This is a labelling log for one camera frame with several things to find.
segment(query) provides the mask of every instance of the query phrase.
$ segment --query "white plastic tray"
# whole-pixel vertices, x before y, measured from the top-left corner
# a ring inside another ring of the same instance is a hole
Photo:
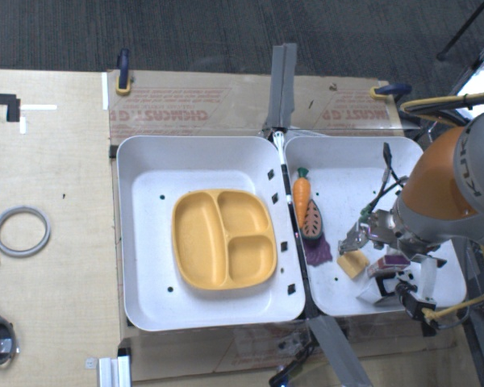
[[[282,169],[268,140],[135,136],[119,146],[117,165],[124,306],[136,327],[163,331],[276,323],[302,313],[305,293]],[[259,285],[201,290],[179,273],[172,248],[174,204],[187,192],[216,188],[246,190],[267,206],[277,242],[277,267]],[[284,252],[282,243],[288,243]]]
[[[373,192],[376,193],[382,183],[384,142],[390,145],[394,171],[399,177],[408,176],[423,151],[407,138],[302,136],[286,144],[291,185],[298,177],[299,167],[310,171],[312,197],[321,211],[325,237],[331,246],[333,261],[307,268],[312,297],[325,314],[340,317],[403,310],[399,303],[375,306],[358,300],[357,295],[368,282],[365,272],[352,280],[336,263],[339,240],[346,237],[361,209],[373,200]],[[394,191],[391,191],[376,209],[389,210],[395,198]],[[379,251],[367,243],[362,251],[372,264],[385,255],[386,249]],[[437,270],[433,297],[438,307],[461,302],[465,297],[465,280],[453,245],[448,241],[432,254],[448,260]],[[419,275],[419,264],[413,262],[409,269],[415,277]]]

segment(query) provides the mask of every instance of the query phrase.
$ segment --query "yellow divided plate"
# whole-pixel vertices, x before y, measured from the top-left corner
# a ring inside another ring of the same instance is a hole
[[[173,250],[183,278],[200,289],[260,284],[277,263],[273,224],[264,203],[237,189],[183,195],[172,216]]]

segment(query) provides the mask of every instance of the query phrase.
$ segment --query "dark gray floor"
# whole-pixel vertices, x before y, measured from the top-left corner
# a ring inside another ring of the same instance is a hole
[[[0,0],[0,69],[270,73],[272,46],[298,43],[296,74],[378,77],[448,94],[484,48],[483,0]]]

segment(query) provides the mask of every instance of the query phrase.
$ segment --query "blue clamp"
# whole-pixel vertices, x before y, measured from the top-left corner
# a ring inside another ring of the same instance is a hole
[[[394,95],[394,100],[397,102],[404,94],[409,94],[412,91],[412,86],[406,83],[393,83],[382,87],[372,87],[369,89],[369,95],[375,100],[385,100],[390,94]]]
[[[120,74],[116,78],[116,93],[124,96],[131,92],[131,79],[129,79],[129,50],[123,48],[116,61]]]

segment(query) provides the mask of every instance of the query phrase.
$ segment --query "carrot green top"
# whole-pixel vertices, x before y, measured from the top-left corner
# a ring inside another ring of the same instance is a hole
[[[308,169],[298,168],[299,177],[307,177]]]

